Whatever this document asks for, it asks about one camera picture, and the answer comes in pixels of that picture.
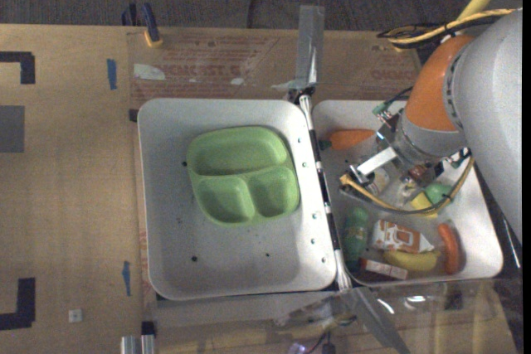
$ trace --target orange object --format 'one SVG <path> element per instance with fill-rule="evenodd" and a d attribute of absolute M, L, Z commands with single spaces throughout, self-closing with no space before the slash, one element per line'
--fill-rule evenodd
<path fill-rule="evenodd" d="M 446 248 L 446 262 L 445 271 L 447 274 L 455 274 L 459 271 L 460 267 L 460 252 L 459 242 L 454 230 L 446 223 L 441 223 L 437 226 L 437 231 L 442 241 L 445 243 Z"/>
<path fill-rule="evenodd" d="M 473 40 L 472 36 L 456 36 L 442 43 L 421 69 L 407 101 L 406 116 L 418 127 L 454 132 L 442 99 L 446 70 L 460 49 Z"/>
<path fill-rule="evenodd" d="M 330 136 L 332 149 L 342 150 L 351 148 L 354 145 L 374 136 L 374 130 L 367 129 L 352 129 L 352 130 L 338 130 Z"/>

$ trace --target wooden surface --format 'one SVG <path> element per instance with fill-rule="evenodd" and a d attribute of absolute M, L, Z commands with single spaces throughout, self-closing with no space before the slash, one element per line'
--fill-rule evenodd
<path fill-rule="evenodd" d="M 37 68 L 37 83 L 20 85 L 17 66 L 0 63 L 0 105 L 24 105 L 26 119 L 24 153 L 0 153 L 0 313 L 14 312 L 18 279 L 33 277 L 37 282 L 36 321 L 31 328 L 1 331 L 0 352 L 110 354 L 119 352 L 122 336 L 139 336 L 146 312 L 134 165 L 136 128 L 128 116 L 131 64 L 126 34 L 130 31 L 124 27 L 0 26 L 0 51 L 30 51 Z M 222 34 L 204 31 L 210 36 Z M 249 34 L 234 32 L 227 34 Z M 277 69 L 284 64 L 288 70 L 295 63 L 289 46 L 295 46 L 296 32 L 255 34 L 280 40 L 274 57 L 261 64 L 269 61 Z M 350 58 L 360 46 L 353 33 L 328 35 L 329 40 L 334 38 L 341 42 L 331 46 L 340 46 L 341 52 L 331 63 L 343 63 L 341 58 Z M 379 52 L 371 49 L 374 44 L 363 46 L 362 53 Z M 117 64 L 117 90 L 110 89 L 107 59 Z M 367 58 L 360 56 L 358 63 L 370 69 Z M 414 79 L 417 71 L 414 58 L 409 64 L 410 75 L 402 83 Z M 400 67 L 407 69 L 404 63 Z M 125 261 L 130 263 L 131 296 L 122 276 Z M 83 310 L 84 320 L 70 324 L 68 311 L 74 308 Z M 401 332 L 407 342 L 427 350 L 435 342 L 438 347 L 453 343 L 459 330 L 465 348 L 458 352 L 482 352 L 475 342 L 470 344 L 472 334 L 504 343 L 509 348 L 503 352 L 512 352 L 503 312 L 496 308 L 500 311 L 496 321 L 482 330 L 469 320 L 466 326 L 455 325 L 455 330 L 451 323 L 432 323 L 429 332 Z M 491 328 L 501 329 L 503 338 Z M 351 329 L 354 336 L 350 330 L 340 336 L 338 347 L 344 351 L 339 352 L 391 352 L 380 351 L 362 327 Z M 304 337 L 315 337 L 312 329 L 303 332 Z M 277 353 L 297 337 L 288 334 L 270 340 L 267 333 L 263 335 L 263 326 L 255 323 L 236 328 L 220 324 L 163 330 L 158 343 L 167 353 Z"/>

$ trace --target gray square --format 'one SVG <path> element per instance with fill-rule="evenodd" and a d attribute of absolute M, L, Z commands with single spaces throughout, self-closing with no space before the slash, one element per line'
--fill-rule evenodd
<path fill-rule="evenodd" d="M 24 152 L 24 107 L 0 106 L 0 153 Z"/>

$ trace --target small white cube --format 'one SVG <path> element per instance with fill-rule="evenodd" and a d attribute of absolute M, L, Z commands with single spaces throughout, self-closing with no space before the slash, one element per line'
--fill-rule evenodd
<path fill-rule="evenodd" d="M 78 322 L 81 322 L 82 320 L 83 320 L 83 311 L 81 310 L 81 308 L 68 311 L 68 322 L 78 323 Z"/>

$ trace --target green plate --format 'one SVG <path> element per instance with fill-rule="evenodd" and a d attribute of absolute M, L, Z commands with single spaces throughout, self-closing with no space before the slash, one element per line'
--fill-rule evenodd
<path fill-rule="evenodd" d="M 290 152 L 265 127 L 201 134 L 188 147 L 187 163 L 197 203 L 217 224 L 255 225 L 290 214 L 299 205 Z"/>

